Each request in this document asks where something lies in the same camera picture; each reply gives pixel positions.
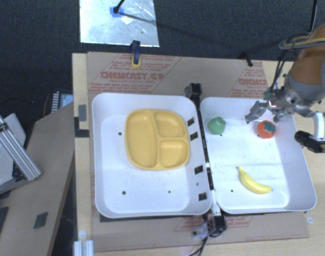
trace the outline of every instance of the black dark carpet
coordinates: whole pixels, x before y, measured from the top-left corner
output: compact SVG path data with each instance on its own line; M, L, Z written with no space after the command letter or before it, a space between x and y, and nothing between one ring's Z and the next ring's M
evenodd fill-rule
M310 28L313 0L154 0L159 48L143 53L276 60L278 43ZM325 23L318 0L315 26ZM46 98L71 89L74 52L127 52L82 44L79 0L0 0L0 113L23 127L43 117Z

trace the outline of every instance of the banana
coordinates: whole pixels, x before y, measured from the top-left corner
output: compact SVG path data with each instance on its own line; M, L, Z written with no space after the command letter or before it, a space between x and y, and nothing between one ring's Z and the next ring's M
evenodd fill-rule
M272 190L272 188L267 185L257 183L254 179L250 177L250 175L243 171L241 166L238 167L238 170L240 172L240 180L242 184L253 193L267 194Z

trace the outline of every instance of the tomato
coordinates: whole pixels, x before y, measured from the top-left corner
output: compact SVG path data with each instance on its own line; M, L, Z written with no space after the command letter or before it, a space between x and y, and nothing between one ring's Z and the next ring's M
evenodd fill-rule
M261 138L269 139L275 135L276 127L270 121L262 121L257 126L257 132Z

